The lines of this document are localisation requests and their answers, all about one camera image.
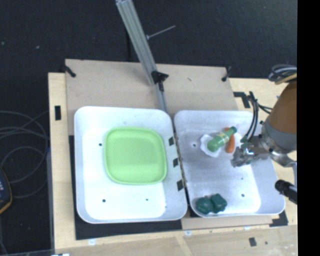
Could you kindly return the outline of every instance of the robotic arm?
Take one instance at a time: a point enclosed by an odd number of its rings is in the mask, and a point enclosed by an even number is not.
[[[248,165],[257,159],[271,158],[283,167],[292,168],[294,184],[278,180],[275,188],[298,204],[297,162],[288,153],[297,150],[297,68],[291,65],[276,65],[268,79],[275,84],[288,83],[269,116],[261,122],[261,134],[254,135],[258,125],[258,104],[252,92],[248,96],[253,106],[253,120],[247,134],[241,139],[241,146],[235,149],[231,164],[234,167]]]

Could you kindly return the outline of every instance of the white tray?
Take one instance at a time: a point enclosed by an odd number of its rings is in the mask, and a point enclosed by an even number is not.
[[[275,215],[285,208],[285,200],[275,189],[278,180],[272,160],[255,160],[250,165],[233,167],[233,153],[220,151],[210,157],[200,149],[204,134],[214,136],[225,127],[235,126],[236,146],[248,131],[253,115],[247,111],[183,110],[174,117],[177,143],[191,208],[201,217]],[[261,132],[258,125],[256,134]],[[203,214],[196,201],[219,193],[227,207],[219,213]]]
[[[152,129],[163,139],[167,159],[165,179],[153,185],[124,185],[107,175],[103,160],[106,132],[117,127]],[[171,118],[158,109],[85,106],[74,116],[76,207],[93,224],[171,221],[187,212],[181,167]]]

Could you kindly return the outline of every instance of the wooden table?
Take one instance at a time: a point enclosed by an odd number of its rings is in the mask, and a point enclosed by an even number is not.
[[[79,64],[73,60],[66,61],[73,71],[77,71],[77,77],[87,78],[96,69],[92,68],[80,75],[76,67]],[[142,84],[143,87],[152,90],[148,85],[144,84],[144,74],[139,63],[125,62],[109,62],[109,61],[92,61],[86,62],[90,66],[106,66],[116,72],[113,81],[118,80],[121,83],[126,82],[126,76],[132,81],[132,74],[136,74],[134,83]],[[190,90],[197,91],[197,97],[212,96],[214,93],[201,90],[201,85],[212,84],[217,72],[219,77],[223,76],[224,68],[215,67],[197,67],[197,66],[176,66],[176,65],[159,65],[160,72],[168,71],[173,76],[165,82],[165,91],[167,104],[169,109],[173,109],[172,113],[177,112],[180,108],[184,109],[186,104],[193,109],[201,109],[202,105],[195,106],[190,101],[194,91],[184,92],[184,100],[177,100],[179,90],[184,90],[183,85],[186,82],[190,84]],[[279,227],[270,227],[269,223],[279,218],[275,216],[258,216],[252,218],[230,218],[225,220],[213,219],[209,222],[199,222],[194,218],[182,219],[184,228],[178,231],[155,232],[147,234],[130,234],[102,237],[96,239],[76,240],[75,236],[75,219],[73,207],[73,193],[70,166],[69,151],[69,135],[72,133],[70,129],[70,116],[72,111],[78,108],[78,102],[68,102],[67,81],[69,74],[49,73],[49,108],[50,108],[50,146],[51,146],[51,168],[52,168],[52,193],[53,193],[53,226],[54,226],[54,244],[57,253],[71,253],[71,255],[294,255],[298,254],[298,216],[297,206],[286,200],[285,213],[288,219],[288,225]],[[232,101],[228,104],[226,110],[244,110],[252,111],[251,108],[245,108],[241,98],[234,98],[233,92],[252,91],[259,103],[265,106],[273,107],[274,103],[284,89],[285,84],[274,85],[267,79],[240,79],[231,78],[227,80],[223,92],[217,91],[216,95],[220,96],[220,101],[226,100],[221,98],[225,94],[227,100]],[[175,98],[170,96],[169,92],[175,92]],[[106,104],[105,102],[97,103],[97,106]],[[56,120],[56,107],[60,107],[61,117]],[[206,105],[207,109],[216,110],[212,105]],[[267,114],[260,111],[260,119],[265,120]],[[296,159],[296,153],[292,153],[291,157]],[[291,169],[283,168],[274,163],[276,173],[279,179],[283,179],[294,183],[294,176]]]

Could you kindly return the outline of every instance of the metal pole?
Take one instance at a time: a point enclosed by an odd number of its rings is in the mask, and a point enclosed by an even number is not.
[[[155,85],[152,77],[152,72],[158,70],[134,3],[132,0],[115,0],[115,3],[130,36],[135,52],[142,64],[148,83],[150,86],[155,87],[159,109],[168,112],[164,92],[159,89],[158,83]]]

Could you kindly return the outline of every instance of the green bottle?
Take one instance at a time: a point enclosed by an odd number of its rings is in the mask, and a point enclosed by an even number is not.
[[[216,152],[220,147],[228,143],[232,134],[237,132],[237,128],[232,126],[228,131],[222,131],[207,143],[207,148],[211,152]]]

